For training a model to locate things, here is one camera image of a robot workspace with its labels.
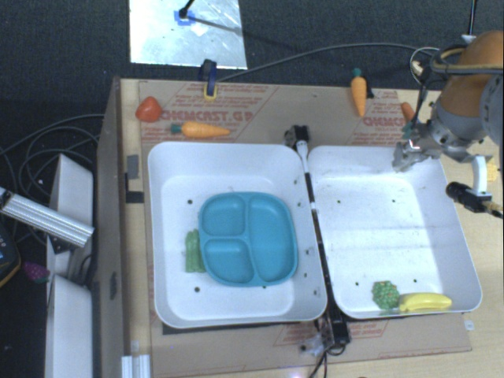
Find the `metal sheet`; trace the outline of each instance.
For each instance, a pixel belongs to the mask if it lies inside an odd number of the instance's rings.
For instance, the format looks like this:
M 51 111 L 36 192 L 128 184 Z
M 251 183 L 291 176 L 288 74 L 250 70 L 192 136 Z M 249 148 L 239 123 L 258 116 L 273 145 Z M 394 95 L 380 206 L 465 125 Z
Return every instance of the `metal sheet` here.
M 188 18 L 178 10 L 188 0 L 129 0 L 131 61 L 246 69 L 238 0 L 195 0 Z

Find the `black floor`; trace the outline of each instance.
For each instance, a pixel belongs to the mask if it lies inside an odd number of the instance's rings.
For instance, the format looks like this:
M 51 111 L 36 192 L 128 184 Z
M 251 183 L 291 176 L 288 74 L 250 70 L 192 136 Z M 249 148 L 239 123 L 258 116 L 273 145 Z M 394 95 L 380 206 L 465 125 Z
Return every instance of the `black floor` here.
M 391 42 L 448 46 L 468 28 L 471 0 L 239 0 L 250 68 L 340 43 Z M 504 0 L 479 0 L 474 32 L 502 29 Z M 133 65 L 129 61 L 128 0 L 0 0 L 0 153 L 53 122 L 103 113 L 113 76 L 195 80 L 198 70 Z M 279 65 L 236 82 L 346 86 L 351 69 L 374 87 L 415 88 L 408 60 L 397 48 L 334 50 Z M 220 70 L 218 76 L 231 71 Z M 99 120 L 71 125 L 96 135 Z M 34 149 L 71 146 L 76 130 L 45 136 Z M 16 175 L 30 139 L 9 150 Z M 81 147 L 92 158 L 92 145 Z M 40 166 L 35 161 L 33 169 Z M 39 175 L 50 188 L 54 169 Z M 0 186 L 17 187 L 5 158 Z M 26 172 L 21 180 L 28 184 Z M 28 193 L 44 201 L 31 187 Z M 45 248 L 19 226 L 25 261 L 44 264 Z M 0 376 L 43 376 L 46 288 L 19 272 L 0 288 Z

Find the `banana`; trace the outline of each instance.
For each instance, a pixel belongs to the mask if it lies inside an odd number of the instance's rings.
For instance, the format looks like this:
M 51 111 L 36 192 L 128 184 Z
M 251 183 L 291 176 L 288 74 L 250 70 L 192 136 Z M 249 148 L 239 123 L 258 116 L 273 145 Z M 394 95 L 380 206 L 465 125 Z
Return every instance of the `banana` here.
M 436 293 L 404 294 L 399 298 L 401 312 L 416 311 L 418 309 L 446 309 L 451 306 L 451 298 Z

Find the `carrot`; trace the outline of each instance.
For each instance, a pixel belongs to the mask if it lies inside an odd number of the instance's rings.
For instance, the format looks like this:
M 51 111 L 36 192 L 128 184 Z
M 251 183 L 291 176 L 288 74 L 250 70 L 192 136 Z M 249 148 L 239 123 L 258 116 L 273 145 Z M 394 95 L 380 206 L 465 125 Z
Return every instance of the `carrot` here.
M 403 102 L 401 104 L 401 111 L 406 123 L 410 122 L 415 116 L 415 111 L 408 102 Z
M 368 95 L 367 83 L 365 78 L 361 76 L 360 69 L 354 69 L 354 78 L 350 83 L 350 89 L 352 91 L 352 98 L 354 99 L 355 107 L 360 117 L 365 115 L 365 99 Z
M 142 122 L 155 122 L 161 116 L 163 109 L 154 97 L 145 98 L 136 109 L 135 116 Z
M 172 124 L 172 133 L 180 132 L 186 137 L 192 137 L 194 139 L 208 139 L 209 137 L 219 137 L 230 133 L 228 129 L 221 128 L 220 126 L 193 121 L 185 122 L 182 126 L 179 124 Z

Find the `white tray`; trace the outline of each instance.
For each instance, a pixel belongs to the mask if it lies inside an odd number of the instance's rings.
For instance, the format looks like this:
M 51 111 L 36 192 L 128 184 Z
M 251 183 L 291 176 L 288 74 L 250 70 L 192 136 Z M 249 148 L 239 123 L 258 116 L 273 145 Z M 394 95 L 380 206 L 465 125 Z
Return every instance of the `white tray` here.
M 154 301 L 158 316 L 175 328 L 311 321 L 325 309 L 321 271 L 302 164 L 285 146 L 178 143 L 149 154 L 154 245 Z M 209 197 L 231 191 L 275 195 L 291 212 L 298 268 L 267 288 L 230 287 L 208 273 L 185 272 L 185 236 L 198 227 Z
M 357 319 L 404 316 L 372 300 L 373 284 L 390 280 L 401 294 L 447 295 L 453 304 L 443 312 L 477 308 L 480 282 L 440 161 L 397 173 L 392 158 L 385 147 L 319 146 L 309 155 L 336 303 Z
M 320 146 L 309 155 L 335 300 L 357 319 L 402 317 L 372 301 L 391 280 L 402 294 L 437 292 L 466 312 L 481 288 L 439 161 L 396 173 L 393 149 Z M 299 156 L 279 145 L 168 142 L 149 154 L 154 301 L 175 328 L 310 321 L 327 305 L 317 239 Z M 298 268 L 286 282 L 229 287 L 185 272 L 185 236 L 209 197 L 259 191 L 282 199 L 294 221 Z

